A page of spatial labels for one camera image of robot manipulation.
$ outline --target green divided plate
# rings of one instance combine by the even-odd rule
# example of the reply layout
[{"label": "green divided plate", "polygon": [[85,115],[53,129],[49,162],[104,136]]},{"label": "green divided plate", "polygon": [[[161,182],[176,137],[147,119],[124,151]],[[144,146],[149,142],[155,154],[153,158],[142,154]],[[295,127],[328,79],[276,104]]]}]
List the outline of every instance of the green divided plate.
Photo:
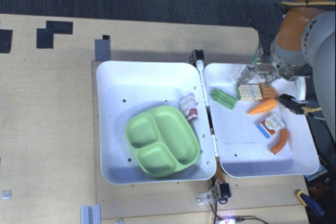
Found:
[{"label": "green divided plate", "polygon": [[163,105],[133,117],[126,138],[141,169],[153,177],[177,173],[197,161],[200,147],[184,115]]}]

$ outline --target sausage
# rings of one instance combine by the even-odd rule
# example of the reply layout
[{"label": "sausage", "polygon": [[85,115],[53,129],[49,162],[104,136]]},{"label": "sausage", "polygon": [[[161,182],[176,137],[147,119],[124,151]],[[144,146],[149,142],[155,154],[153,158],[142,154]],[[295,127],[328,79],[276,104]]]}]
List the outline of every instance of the sausage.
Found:
[{"label": "sausage", "polygon": [[271,152],[277,154],[280,150],[283,149],[287,143],[289,132],[287,129],[282,129],[280,132],[280,139],[276,145],[271,148]]}]

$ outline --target white tray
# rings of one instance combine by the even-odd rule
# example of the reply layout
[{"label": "white tray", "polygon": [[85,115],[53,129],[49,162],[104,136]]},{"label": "white tray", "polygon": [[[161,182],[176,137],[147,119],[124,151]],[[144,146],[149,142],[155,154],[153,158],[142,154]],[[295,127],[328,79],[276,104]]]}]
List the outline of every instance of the white tray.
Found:
[{"label": "white tray", "polygon": [[[244,65],[210,64],[205,68],[207,88],[224,90],[235,96],[234,84]],[[97,70],[101,169],[113,184],[135,184],[183,180],[207,180],[215,174],[216,162],[209,130],[201,81],[196,68],[186,63],[107,61]],[[296,96],[293,82],[273,83],[278,93]],[[135,161],[124,130],[135,115],[159,105],[179,108],[179,100],[189,93],[198,102],[198,119],[191,126],[200,142],[201,154],[191,167],[167,178],[153,178]],[[289,110],[275,109],[291,133],[286,147],[277,155],[269,148],[277,137],[266,139],[256,128],[264,115],[247,115],[251,102],[238,102],[226,109],[209,98],[217,147],[225,172],[235,177],[313,173],[318,156],[306,118]]]}]

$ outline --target wooden table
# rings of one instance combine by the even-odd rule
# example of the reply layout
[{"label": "wooden table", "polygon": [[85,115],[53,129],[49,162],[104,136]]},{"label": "wooden table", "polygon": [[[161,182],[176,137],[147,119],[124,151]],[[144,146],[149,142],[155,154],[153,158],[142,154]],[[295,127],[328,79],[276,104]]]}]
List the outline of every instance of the wooden table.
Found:
[{"label": "wooden table", "polygon": [[[53,49],[37,49],[36,29],[47,20],[73,22],[73,34],[55,34]],[[209,208],[192,202],[207,182],[135,186],[142,201],[136,205],[127,187],[102,183],[94,149],[94,43],[109,35],[114,60],[184,62],[203,49],[207,62],[249,63],[258,42],[253,29],[21,15],[0,15],[0,29],[13,30],[11,52],[0,54],[0,191],[12,191],[11,199],[0,199],[0,223],[80,223],[81,206],[101,203],[102,190],[111,188],[121,209],[110,216],[102,206],[103,218],[111,218],[103,224],[121,217],[126,224],[212,223]],[[233,196],[219,215],[308,223],[294,195],[307,192],[303,176],[226,179]],[[150,199],[160,192],[177,196],[168,195],[153,213]]]}]

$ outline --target orange carrot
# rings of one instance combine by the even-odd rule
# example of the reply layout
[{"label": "orange carrot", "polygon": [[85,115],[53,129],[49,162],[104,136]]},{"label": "orange carrot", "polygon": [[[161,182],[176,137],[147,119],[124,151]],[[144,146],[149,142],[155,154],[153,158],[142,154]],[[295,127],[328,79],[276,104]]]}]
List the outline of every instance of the orange carrot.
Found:
[{"label": "orange carrot", "polygon": [[251,109],[247,114],[257,114],[261,112],[270,111],[278,105],[278,101],[274,98],[267,99],[266,101],[262,102],[261,104],[257,105],[255,108]]},{"label": "orange carrot", "polygon": [[289,136],[288,130],[287,129],[282,129],[281,132],[280,132],[279,142],[271,148],[271,152],[273,154],[277,154],[280,150],[283,149],[283,147],[287,143],[288,136]]}]

